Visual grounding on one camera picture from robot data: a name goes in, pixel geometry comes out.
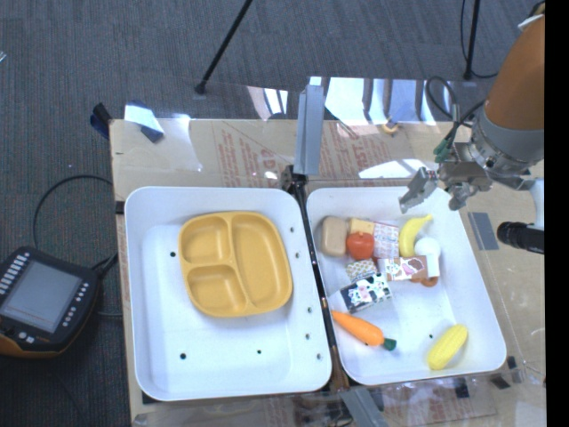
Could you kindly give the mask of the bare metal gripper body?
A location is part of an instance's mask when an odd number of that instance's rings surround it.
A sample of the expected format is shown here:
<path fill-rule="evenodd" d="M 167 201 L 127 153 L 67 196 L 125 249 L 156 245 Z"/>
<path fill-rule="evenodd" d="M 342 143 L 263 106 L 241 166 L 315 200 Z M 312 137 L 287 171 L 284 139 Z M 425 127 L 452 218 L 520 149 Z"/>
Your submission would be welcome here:
<path fill-rule="evenodd" d="M 486 143 L 455 142 L 438 167 L 439 179 L 449 191 L 486 192 L 495 183 L 513 190 L 533 186 L 529 165 Z"/>

